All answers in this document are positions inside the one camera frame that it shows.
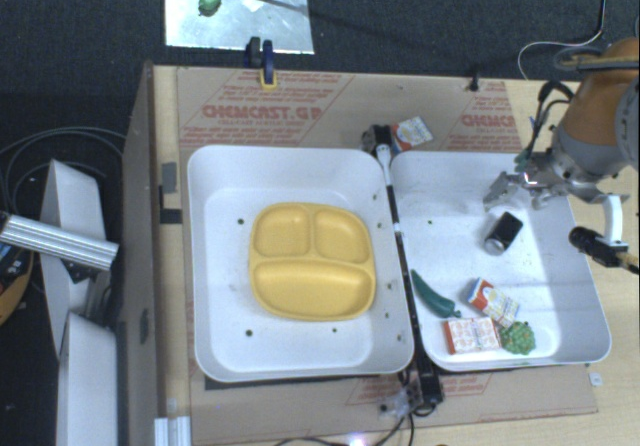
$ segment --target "red and white box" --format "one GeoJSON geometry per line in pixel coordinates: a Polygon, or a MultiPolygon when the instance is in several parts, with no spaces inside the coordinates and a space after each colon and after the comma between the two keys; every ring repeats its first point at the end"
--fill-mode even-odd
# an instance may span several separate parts
{"type": "Polygon", "coordinates": [[[468,301],[505,328],[511,327],[520,307],[515,300],[482,278],[474,285],[468,301]]]}
{"type": "Polygon", "coordinates": [[[444,322],[444,333],[451,354],[466,354],[483,350],[498,350],[500,338],[493,320],[459,318],[444,322]]]}
{"type": "Polygon", "coordinates": [[[391,133],[398,152],[409,151],[420,144],[431,142],[433,134],[422,117],[414,117],[391,125],[391,133]]]}

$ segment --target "green pepper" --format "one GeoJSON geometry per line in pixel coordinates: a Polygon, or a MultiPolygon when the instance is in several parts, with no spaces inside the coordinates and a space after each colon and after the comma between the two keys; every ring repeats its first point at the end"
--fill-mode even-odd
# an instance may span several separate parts
{"type": "Polygon", "coordinates": [[[422,301],[429,309],[431,309],[431,311],[441,318],[449,318],[450,316],[460,318],[460,311],[455,310],[455,302],[438,295],[426,282],[424,282],[424,280],[422,280],[422,277],[420,277],[418,272],[415,270],[411,270],[411,280],[413,281],[413,285],[415,286],[418,295],[420,295],[422,301]]]}
{"type": "Polygon", "coordinates": [[[198,10],[203,16],[210,17],[218,11],[221,4],[222,0],[199,0],[198,10]]]}

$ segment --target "metal bar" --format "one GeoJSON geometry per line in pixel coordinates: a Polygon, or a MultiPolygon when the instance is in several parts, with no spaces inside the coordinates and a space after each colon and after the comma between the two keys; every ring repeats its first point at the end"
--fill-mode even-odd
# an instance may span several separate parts
{"type": "Polygon", "coordinates": [[[420,388],[424,404],[435,407],[441,403],[444,396],[440,378],[434,369],[431,359],[422,342],[422,333],[420,332],[420,323],[418,322],[418,311],[416,310],[413,291],[411,289],[411,276],[409,275],[409,264],[407,262],[407,254],[402,239],[402,230],[400,228],[400,216],[398,214],[398,205],[396,202],[395,190],[393,189],[393,181],[391,180],[391,148],[388,145],[380,144],[376,146],[376,157],[382,166],[385,183],[387,185],[387,196],[389,198],[389,207],[391,211],[391,220],[393,221],[393,229],[396,237],[396,246],[398,248],[398,257],[400,259],[400,268],[402,270],[402,280],[404,282],[404,290],[407,299],[407,307],[409,310],[409,318],[411,321],[411,329],[413,332],[413,340],[415,346],[415,363],[418,369],[418,377],[420,380],[420,388]]]}
{"type": "Polygon", "coordinates": [[[70,233],[17,215],[2,213],[0,225],[0,242],[57,256],[85,267],[109,270],[118,253],[115,243],[70,233]]]}

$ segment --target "white plastic panel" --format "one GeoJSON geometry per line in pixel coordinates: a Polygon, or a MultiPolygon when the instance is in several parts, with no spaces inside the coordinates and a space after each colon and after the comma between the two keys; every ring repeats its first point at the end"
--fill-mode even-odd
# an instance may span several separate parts
{"type": "MultiPolygon", "coordinates": [[[[96,180],[64,163],[52,160],[40,220],[70,233],[104,240],[102,205],[96,180]]],[[[60,258],[55,256],[41,254],[40,261],[51,332],[56,354],[59,356],[67,314],[69,311],[84,313],[91,281],[85,279],[74,283],[60,258]]],[[[103,272],[98,276],[97,282],[101,284],[101,288],[105,288],[109,280],[110,274],[103,272]]]]}
{"type": "Polygon", "coordinates": [[[195,353],[224,382],[394,373],[413,340],[382,170],[345,149],[207,146],[188,164],[195,353]],[[369,230],[377,290],[352,320],[306,322],[262,308],[249,283],[253,221],[281,202],[327,204],[369,230]]]}
{"type": "Polygon", "coordinates": [[[517,319],[534,330],[529,355],[506,350],[451,355],[443,319],[416,297],[425,349],[450,371],[585,363],[609,353],[611,336],[584,254],[569,244],[575,222],[566,198],[535,211],[519,190],[511,201],[484,211],[482,198],[501,171],[513,169],[514,155],[415,152],[392,164],[409,267],[440,295],[454,300],[463,317],[482,313],[467,303],[481,277],[520,303],[517,319]],[[505,212],[524,226],[500,256],[483,242],[505,212]]]}
{"type": "Polygon", "coordinates": [[[116,339],[69,313],[58,374],[57,446],[118,442],[116,339]]]}

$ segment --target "white tray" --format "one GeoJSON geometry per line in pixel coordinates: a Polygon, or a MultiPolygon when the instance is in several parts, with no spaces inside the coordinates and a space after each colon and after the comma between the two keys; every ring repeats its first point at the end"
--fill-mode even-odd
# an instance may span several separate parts
{"type": "Polygon", "coordinates": [[[450,355],[442,318],[416,297],[422,339],[431,359],[450,371],[587,363],[609,353],[611,336],[584,254],[569,244],[575,226],[566,198],[535,211],[519,190],[511,202],[485,213],[482,198],[514,155],[414,152],[392,164],[409,267],[436,292],[454,300],[463,317],[482,313],[467,303],[478,277],[520,303],[536,349],[528,356],[506,350],[450,355]],[[503,212],[524,226],[509,249],[491,256],[483,240],[503,212]]]}
{"type": "Polygon", "coordinates": [[[380,166],[344,149],[207,146],[188,164],[195,354],[223,382],[401,371],[414,343],[380,166]],[[353,320],[275,316],[254,298],[249,238],[255,217],[278,202],[345,208],[366,224],[377,289],[353,320]]]}

